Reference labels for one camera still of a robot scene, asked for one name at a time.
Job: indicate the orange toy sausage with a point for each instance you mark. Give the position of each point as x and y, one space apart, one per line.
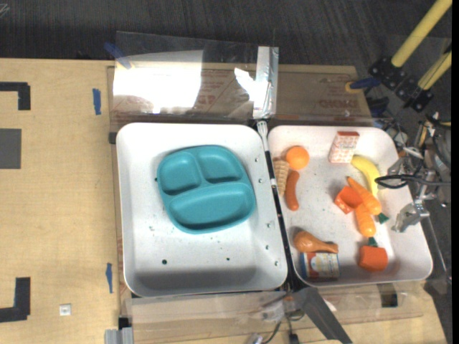
292 192

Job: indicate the tan toy waffle cone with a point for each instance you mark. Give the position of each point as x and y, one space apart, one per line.
281 174

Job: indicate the yellow padded pole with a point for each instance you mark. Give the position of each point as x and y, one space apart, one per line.
435 72
423 23

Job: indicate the orange toy fruit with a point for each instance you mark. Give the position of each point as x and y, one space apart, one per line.
297 158

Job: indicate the orange carrot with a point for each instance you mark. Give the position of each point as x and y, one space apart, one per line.
365 222
369 197

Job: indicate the orange cube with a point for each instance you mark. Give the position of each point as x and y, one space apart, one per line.
346 197

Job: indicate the white plastic tray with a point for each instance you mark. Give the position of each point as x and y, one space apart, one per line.
201 260
322 213

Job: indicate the white and orange carton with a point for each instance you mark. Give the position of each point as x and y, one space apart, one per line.
343 148

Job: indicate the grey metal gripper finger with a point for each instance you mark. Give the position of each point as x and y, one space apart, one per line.
401 165
410 215

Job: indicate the orange cylinder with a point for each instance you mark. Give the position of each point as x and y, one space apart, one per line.
373 259

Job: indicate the small can with white label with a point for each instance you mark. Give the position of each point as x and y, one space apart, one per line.
321 265

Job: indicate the brown toy chicken drumstick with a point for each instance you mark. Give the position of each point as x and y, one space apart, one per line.
308 242

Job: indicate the yellow banana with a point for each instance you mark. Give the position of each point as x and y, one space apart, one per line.
369 170

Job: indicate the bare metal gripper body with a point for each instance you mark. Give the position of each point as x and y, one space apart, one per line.
430 177

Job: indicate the blue divided plate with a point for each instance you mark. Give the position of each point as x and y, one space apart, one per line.
211 206

